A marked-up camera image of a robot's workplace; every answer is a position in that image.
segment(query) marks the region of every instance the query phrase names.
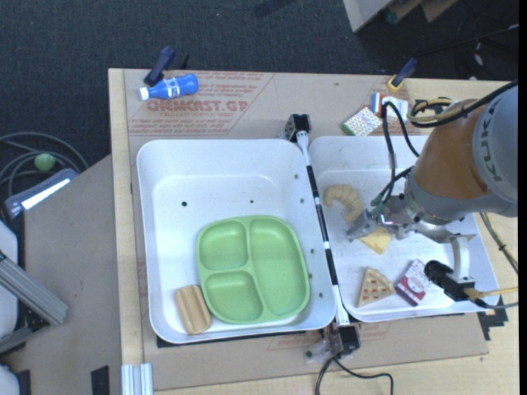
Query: green plate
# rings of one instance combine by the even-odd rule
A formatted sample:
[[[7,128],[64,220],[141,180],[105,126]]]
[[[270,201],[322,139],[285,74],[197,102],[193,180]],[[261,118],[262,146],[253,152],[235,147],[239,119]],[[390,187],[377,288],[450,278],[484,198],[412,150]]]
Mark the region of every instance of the green plate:
[[[241,216],[205,226],[196,243],[203,296],[227,323],[261,323],[298,314],[310,298],[293,229],[274,216]]]

